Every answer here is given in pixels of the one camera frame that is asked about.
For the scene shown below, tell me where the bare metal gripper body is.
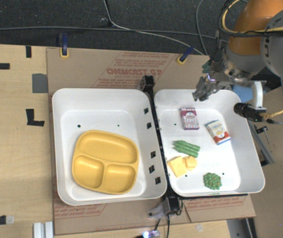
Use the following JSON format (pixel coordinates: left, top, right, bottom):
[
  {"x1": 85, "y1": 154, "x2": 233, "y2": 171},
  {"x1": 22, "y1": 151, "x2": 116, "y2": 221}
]
[{"x1": 214, "y1": 62, "x2": 255, "y2": 92}]

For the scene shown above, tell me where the purple carton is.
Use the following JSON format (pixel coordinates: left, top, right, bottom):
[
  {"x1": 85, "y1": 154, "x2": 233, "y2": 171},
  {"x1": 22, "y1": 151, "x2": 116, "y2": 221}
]
[{"x1": 179, "y1": 107, "x2": 200, "y2": 131}]

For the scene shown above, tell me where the red and blue carton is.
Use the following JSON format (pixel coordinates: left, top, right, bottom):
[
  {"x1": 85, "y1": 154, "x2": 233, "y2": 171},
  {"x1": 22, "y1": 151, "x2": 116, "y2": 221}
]
[{"x1": 204, "y1": 119, "x2": 231, "y2": 146}]

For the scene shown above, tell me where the green asparagus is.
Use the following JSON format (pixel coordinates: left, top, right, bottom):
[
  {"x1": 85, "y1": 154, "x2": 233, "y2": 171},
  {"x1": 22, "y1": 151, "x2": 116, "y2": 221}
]
[{"x1": 172, "y1": 139, "x2": 201, "y2": 159}]

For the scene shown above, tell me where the small yellow cheese piece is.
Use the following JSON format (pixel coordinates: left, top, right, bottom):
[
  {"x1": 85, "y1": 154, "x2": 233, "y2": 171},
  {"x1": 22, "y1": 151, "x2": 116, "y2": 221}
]
[{"x1": 182, "y1": 155, "x2": 199, "y2": 172}]

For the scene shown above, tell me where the white plastic tray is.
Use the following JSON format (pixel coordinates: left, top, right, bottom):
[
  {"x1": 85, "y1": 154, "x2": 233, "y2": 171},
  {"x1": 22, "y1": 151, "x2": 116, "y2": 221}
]
[
  {"x1": 153, "y1": 88, "x2": 266, "y2": 198},
  {"x1": 51, "y1": 87, "x2": 168, "y2": 206}
]

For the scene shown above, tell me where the yellow cheese wedge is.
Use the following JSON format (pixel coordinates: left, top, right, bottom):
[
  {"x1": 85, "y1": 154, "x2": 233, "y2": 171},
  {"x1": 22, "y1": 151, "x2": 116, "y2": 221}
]
[{"x1": 166, "y1": 155, "x2": 189, "y2": 179}]

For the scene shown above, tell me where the green peas cluster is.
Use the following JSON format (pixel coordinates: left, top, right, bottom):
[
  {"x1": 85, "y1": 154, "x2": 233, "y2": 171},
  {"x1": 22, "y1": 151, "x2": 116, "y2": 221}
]
[{"x1": 203, "y1": 172, "x2": 222, "y2": 191}]

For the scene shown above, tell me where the brown cardboard board red print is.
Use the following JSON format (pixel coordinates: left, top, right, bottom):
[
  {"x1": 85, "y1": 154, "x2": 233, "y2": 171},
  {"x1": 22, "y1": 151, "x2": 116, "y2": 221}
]
[{"x1": 46, "y1": 47, "x2": 257, "y2": 236}]

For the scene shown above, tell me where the yellow divided plate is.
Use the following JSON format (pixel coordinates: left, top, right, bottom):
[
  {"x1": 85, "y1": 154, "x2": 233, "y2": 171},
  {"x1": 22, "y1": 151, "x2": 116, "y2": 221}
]
[{"x1": 71, "y1": 129, "x2": 140, "y2": 195}]

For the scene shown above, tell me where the black cylinder on white bracket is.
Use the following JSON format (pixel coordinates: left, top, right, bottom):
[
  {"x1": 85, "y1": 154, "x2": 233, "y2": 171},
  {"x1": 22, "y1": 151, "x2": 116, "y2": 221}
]
[{"x1": 233, "y1": 80, "x2": 268, "y2": 122}]

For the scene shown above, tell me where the black block with wires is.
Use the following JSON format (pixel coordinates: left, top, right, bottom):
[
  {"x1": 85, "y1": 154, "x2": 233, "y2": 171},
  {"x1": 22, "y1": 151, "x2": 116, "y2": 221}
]
[
  {"x1": 147, "y1": 196, "x2": 183, "y2": 217},
  {"x1": 139, "y1": 75, "x2": 156, "y2": 93}
]

